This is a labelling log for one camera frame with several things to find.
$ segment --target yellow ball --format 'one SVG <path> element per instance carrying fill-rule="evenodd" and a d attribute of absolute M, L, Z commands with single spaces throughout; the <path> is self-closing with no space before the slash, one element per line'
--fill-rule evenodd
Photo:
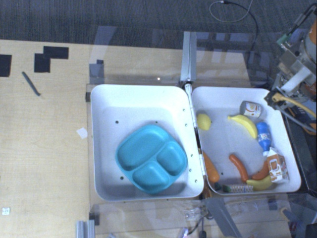
<path fill-rule="evenodd" d="M 197 125 L 199 129 L 209 130 L 211 126 L 211 119 L 206 114 L 199 114 L 197 116 Z"/>

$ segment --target blue bottle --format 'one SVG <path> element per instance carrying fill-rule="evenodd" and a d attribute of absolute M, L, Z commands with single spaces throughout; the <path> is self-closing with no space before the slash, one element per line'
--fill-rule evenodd
<path fill-rule="evenodd" d="M 268 130 L 267 123 L 259 122 L 256 126 L 258 129 L 258 142 L 264 150 L 263 156 L 267 156 L 269 147 L 271 146 L 271 134 Z"/>

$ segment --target carrot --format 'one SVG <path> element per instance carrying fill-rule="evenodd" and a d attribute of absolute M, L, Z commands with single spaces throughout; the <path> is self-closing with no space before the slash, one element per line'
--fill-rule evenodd
<path fill-rule="evenodd" d="M 203 152 L 204 160 L 205 160 L 205 167 L 206 172 L 208 176 L 208 181 L 210 183 L 215 183 L 219 181 L 220 176 L 218 174 L 217 169 L 214 167 L 213 163 L 211 162 L 211 159 L 207 156 L 205 152 Z"/>
<path fill-rule="evenodd" d="M 253 176 L 251 176 L 251 178 L 253 180 L 262 180 L 267 176 L 267 174 L 268 174 L 268 164 L 267 164 L 267 161 L 264 161 L 262 169 L 256 174 L 254 174 Z"/>
<path fill-rule="evenodd" d="M 241 176 L 241 180 L 243 182 L 246 182 L 249 179 L 248 173 L 246 168 L 244 167 L 244 165 L 242 164 L 242 162 L 237 158 L 237 156 L 235 156 L 234 154 L 231 154 L 229 156 L 229 160 L 231 160 L 231 162 L 237 167 L 237 169 L 239 170 L 240 176 Z"/>

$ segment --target blue divided plate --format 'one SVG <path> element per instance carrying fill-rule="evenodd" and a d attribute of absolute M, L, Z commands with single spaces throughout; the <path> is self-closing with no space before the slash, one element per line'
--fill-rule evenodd
<path fill-rule="evenodd" d="M 115 160 L 130 181 L 148 194 L 170 187 L 187 167 L 183 148 L 168 132 L 151 124 L 126 137 Z"/>

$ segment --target wooden table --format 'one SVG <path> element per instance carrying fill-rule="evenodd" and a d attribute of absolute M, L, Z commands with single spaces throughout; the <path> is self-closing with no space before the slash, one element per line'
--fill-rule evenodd
<path fill-rule="evenodd" d="M 51 59 L 50 73 L 35 73 L 34 54 L 43 53 L 43 46 L 69 47 L 69 59 Z M 177 80 L 182 52 L 0 40 L 0 54 L 12 55 L 10 77 L 0 77 L 0 208 L 10 207 L 9 215 L 0 215 L 0 237 L 73 238 L 76 221 L 86 221 L 90 211 L 88 144 L 76 132 L 87 129 L 89 63 L 103 59 L 110 78 L 137 74 Z M 213 77 L 216 85 L 250 86 L 241 64 L 234 62 L 236 70 L 226 70 L 219 62 L 211 66 L 214 56 L 198 54 L 202 76 Z M 22 71 L 41 96 L 33 93 Z M 122 214 L 114 212 L 109 223 L 116 223 Z M 171 216 L 172 211 L 161 212 L 162 218 Z M 258 228 L 273 230 L 272 237 L 290 237 L 286 222 L 275 219 L 257 224 L 241 221 L 237 226 L 244 234 Z M 176 237 L 180 230 L 175 226 L 138 231 L 137 222 L 124 225 L 130 229 L 134 225 L 135 231 L 118 232 L 117 238 Z M 206 226 L 212 237 L 222 237 L 214 221 Z"/>

